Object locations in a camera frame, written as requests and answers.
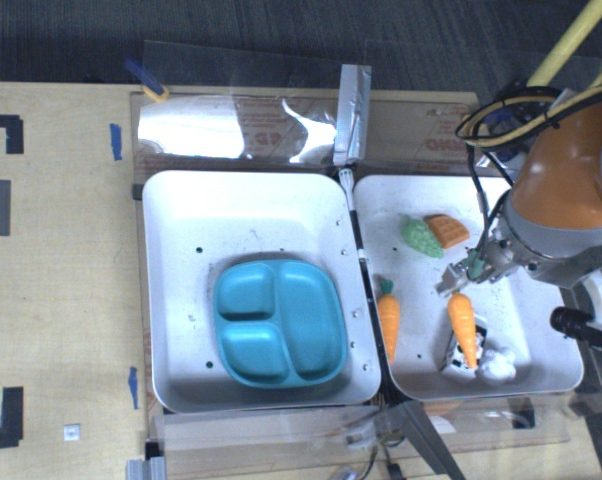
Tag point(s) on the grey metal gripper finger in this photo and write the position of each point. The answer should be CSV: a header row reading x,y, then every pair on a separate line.
x,y
443,280
459,278

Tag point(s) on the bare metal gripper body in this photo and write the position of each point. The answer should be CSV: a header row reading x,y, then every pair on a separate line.
x,y
501,257

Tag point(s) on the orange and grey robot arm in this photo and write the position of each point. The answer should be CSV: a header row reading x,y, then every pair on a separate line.
x,y
563,178

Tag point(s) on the orange carrot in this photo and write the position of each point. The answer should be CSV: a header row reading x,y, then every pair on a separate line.
x,y
463,325
389,318

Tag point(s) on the green grapes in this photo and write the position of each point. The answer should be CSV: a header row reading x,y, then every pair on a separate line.
x,y
421,238

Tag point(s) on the orange waffle biscuit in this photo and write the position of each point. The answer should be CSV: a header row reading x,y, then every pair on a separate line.
x,y
447,230

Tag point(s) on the white plastic tray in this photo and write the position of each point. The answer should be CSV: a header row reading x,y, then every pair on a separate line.
x,y
526,328
261,208

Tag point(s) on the black and white carton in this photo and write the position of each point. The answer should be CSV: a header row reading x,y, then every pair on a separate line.
x,y
456,360

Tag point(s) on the white lumpy toy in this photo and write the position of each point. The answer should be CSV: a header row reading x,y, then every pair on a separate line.
x,y
497,365

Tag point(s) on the blue divided plate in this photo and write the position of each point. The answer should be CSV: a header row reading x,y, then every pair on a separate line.
x,y
281,323

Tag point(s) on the black cylinder on white bracket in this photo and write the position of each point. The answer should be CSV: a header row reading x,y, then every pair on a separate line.
x,y
578,322

